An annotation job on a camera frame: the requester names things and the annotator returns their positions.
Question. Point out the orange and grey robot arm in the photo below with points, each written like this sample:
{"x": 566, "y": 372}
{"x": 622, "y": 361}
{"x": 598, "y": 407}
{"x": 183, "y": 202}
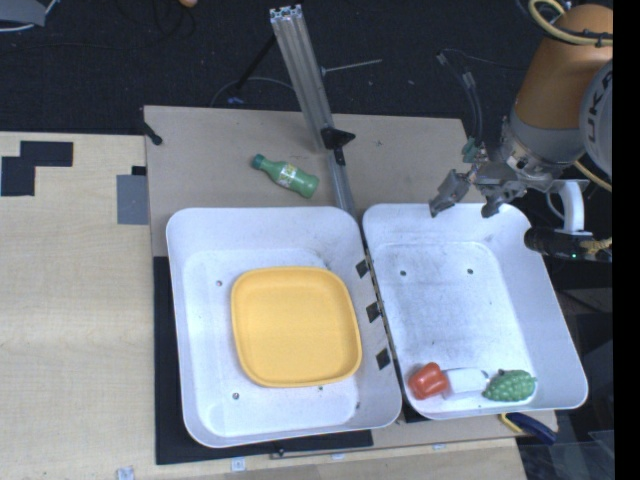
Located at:
{"x": 560, "y": 83}

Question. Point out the orange bell pepper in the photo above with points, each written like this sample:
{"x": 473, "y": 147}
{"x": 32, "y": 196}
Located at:
{"x": 427, "y": 382}

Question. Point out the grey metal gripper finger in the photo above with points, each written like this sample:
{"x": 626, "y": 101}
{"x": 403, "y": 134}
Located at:
{"x": 450, "y": 190}
{"x": 496, "y": 203}

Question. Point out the pale brown flat board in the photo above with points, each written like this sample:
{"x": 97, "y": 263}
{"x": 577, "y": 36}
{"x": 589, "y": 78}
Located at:
{"x": 210, "y": 168}

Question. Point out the yellow plate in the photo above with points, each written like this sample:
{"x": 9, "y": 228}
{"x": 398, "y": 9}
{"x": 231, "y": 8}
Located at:
{"x": 295, "y": 325}

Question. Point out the green plastic bottle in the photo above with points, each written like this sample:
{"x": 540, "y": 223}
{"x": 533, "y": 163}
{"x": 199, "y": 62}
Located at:
{"x": 292, "y": 178}

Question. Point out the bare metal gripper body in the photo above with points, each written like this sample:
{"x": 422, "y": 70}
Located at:
{"x": 505, "y": 175}

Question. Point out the white plastic tray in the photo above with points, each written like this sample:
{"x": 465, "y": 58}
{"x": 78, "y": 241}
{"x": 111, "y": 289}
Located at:
{"x": 210, "y": 348}
{"x": 450, "y": 313}

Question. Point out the black cylinder on white bracket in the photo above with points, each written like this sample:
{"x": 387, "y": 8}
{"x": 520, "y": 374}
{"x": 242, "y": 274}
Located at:
{"x": 550, "y": 242}

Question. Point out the green grapes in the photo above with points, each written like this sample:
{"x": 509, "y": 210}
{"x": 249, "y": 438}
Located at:
{"x": 510, "y": 386}

